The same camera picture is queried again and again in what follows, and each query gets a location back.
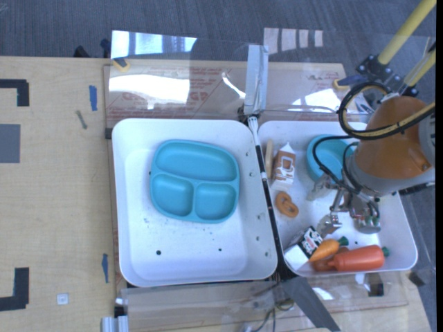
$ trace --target carrot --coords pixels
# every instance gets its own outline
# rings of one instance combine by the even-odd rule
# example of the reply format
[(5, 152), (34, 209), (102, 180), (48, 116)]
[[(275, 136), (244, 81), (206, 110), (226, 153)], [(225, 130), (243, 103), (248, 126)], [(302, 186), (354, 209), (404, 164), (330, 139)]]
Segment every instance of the carrot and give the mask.
[(339, 272), (354, 270), (377, 269), (384, 265), (388, 249), (378, 245), (356, 248), (348, 252), (337, 253), (328, 266), (335, 267)]
[[(337, 253), (347, 252), (349, 251), (349, 248), (346, 246), (340, 246)], [(323, 259), (319, 259), (318, 261), (312, 262), (312, 268), (316, 270), (317, 272), (324, 272), (328, 270), (336, 270), (335, 267), (331, 267), (327, 263), (334, 259), (334, 255), (328, 256)]]
[(337, 253), (340, 246), (347, 246), (349, 242), (346, 237), (341, 237), (339, 240), (334, 239), (326, 239), (321, 242), (321, 244), (317, 247), (317, 249), (312, 254), (311, 258), (309, 258), (310, 262), (318, 261), (319, 259), (326, 258), (330, 255), (334, 255)]

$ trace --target gray floor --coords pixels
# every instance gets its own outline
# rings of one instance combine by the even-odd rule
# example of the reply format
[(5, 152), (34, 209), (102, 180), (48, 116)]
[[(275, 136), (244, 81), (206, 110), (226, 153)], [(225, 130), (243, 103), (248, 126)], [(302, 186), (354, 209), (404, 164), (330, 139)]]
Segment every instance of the gray floor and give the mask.
[[(420, 1), (0, 0), (0, 55), (72, 57), (81, 45), (90, 56), (102, 57), (100, 41), (110, 40), (113, 29), (255, 43), (262, 43), (265, 28), (393, 35)], [(434, 9), (414, 35), (435, 37), (436, 23)], [(341, 62), (340, 55), (332, 55)], [(435, 99), (435, 70), (420, 86), (419, 98)], [(435, 188), (403, 200), (419, 246), (415, 281), (436, 331)]]

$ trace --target white square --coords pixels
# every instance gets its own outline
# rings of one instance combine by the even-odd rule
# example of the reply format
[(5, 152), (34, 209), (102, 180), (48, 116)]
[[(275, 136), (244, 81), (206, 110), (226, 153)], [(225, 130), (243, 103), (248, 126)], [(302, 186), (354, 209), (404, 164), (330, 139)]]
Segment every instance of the white square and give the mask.
[(57, 305), (67, 305), (69, 304), (69, 294), (62, 293), (57, 294)]

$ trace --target blue plate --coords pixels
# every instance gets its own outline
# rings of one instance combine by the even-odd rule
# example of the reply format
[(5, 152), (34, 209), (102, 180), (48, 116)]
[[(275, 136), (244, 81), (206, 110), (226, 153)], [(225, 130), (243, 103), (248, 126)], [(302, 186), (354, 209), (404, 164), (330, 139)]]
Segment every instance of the blue plate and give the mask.
[[(314, 160), (312, 149), (314, 148), (314, 144), (318, 140), (326, 138), (328, 136), (333, 135), (323, 134), (316, 136), (314, 139), (311, 140), (307, 147), (307, 171), (309, 177), (311, 177), (313, 181), (317, 181), (323, 174), (323, 171)], [(347, 145), (348, 143), (342, 139), (326, 140), (319, 144), (316, 149), (318, 159), (339, 179), (342, 179), (341, 170), (343, 168), (343, 153), (345, 152)], [(348, 149), (347, 155), (351, 155), (352, 152), (352, 149)]]
[(191, 140), (169, 140), (154, 154), (150, 195), (154, 207), (166, 216), (220, 223), (237, 207), (237, 161), (221, 147)]

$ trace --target white tray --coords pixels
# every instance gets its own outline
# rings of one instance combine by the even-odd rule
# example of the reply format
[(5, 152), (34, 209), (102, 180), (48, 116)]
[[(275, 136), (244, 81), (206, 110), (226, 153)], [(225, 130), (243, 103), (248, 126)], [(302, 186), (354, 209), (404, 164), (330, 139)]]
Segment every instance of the white tray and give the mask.
[[(208, 142), (237, 159), (239, 201), (222, 223), (172, 219), (149, 196), (150, 164), (166, 140)], [(120, 269), (135, 286), (264, 279), (277, 254), (252, 133), (232, 120), (126, 119), (112, 132)]]
[[(354, 128), (364, 129), (364, 124), (353, 124)], [(296, 179), (288, 191), (293, 202), (300, 212), (296, 218), (289, 218), (281, 214), (274, 206), (275, 220), (278, 226), (278, 234), (282, 248), (285, 249), (293, 236), (312, 225), (317, 228), (318, 222), (327, 214), (332, 205), (336, 191), (324, 198), (308, 201), (307, 194), (314, 186), (313, 180), (307, 172), (306, 149), (312, 138), (322, 134), (346, 135), (337, 122), (299, 122), (299, 121), (268, 121), (258, 131), (263, 152), (269, 139), (273, 141), (274, 155), (277, 150), (288, 141), (296, 152)], [(271, 198), (274, 201), (276, 192), (271, 190)], [(379, 202), (381, 213), (381, 231), (377, 234), (363, 234), (354, 228), (354, 222), (348, 213), (339, 214), (343, 227), (334, 234), (328, 235), (334, 239), (346, 236), (350, 242), (349, 249), (358, 248), (370, 244), (386, 246), (390, 256), (378, 272), (388, 270), (408, 270), (417, 262), (417, 247), (410, 231), (409, 223), (404, 212), (399, 195), (385, 196)], [(309, 264), (305, 264), (296, 274), (310, 277), (319, 275), (338, 275), (356, 272), (321, 272), (314, 271)]]

